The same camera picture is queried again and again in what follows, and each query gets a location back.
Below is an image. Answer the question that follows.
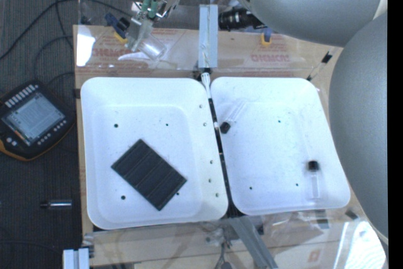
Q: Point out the white plastic tray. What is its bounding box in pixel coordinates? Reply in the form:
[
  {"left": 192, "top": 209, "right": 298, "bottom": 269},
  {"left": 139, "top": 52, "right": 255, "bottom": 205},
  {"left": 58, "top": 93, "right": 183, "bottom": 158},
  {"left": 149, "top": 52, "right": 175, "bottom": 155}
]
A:
[
  {"left": 209, "top": 76, "right": 351, "bottom": 217},
  {"left": 80, "top": 76, "right": 229, "bottom": 231}
]

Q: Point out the brown cardboard board red print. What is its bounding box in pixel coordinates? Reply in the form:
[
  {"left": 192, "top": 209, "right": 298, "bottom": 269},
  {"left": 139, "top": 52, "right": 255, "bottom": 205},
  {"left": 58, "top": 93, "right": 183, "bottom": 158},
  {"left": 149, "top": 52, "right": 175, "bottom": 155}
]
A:
[{"left": 72, "top": 24, "right": 366, "bottom": 269}]

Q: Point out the clear bottle with black cap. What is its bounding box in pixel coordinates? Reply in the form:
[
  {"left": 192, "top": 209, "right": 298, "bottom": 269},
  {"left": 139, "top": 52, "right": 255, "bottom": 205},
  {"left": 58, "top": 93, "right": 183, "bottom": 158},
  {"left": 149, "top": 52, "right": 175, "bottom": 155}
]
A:
[
  {"left": 306, "top": 160, "right": 322, "bottom": 201},
  {"left": 219, "top": 101, "right": 247, "bottom": 135}
]

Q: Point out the black ribbed rectangular panel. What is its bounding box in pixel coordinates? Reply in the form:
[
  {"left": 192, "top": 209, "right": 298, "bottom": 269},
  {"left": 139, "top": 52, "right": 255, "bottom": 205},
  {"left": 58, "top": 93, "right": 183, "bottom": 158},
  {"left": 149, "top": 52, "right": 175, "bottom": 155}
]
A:
[{"left": 110, "top": 139, "right": 188, "bottom": 212}]

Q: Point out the black cylinder on white bracket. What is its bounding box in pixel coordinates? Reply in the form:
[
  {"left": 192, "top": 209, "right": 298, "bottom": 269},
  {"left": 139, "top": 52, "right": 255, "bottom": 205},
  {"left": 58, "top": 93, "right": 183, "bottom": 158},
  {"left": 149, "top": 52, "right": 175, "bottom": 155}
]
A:
[{"left": 201, "top": 0, "right": 264, "bottom": 31}]

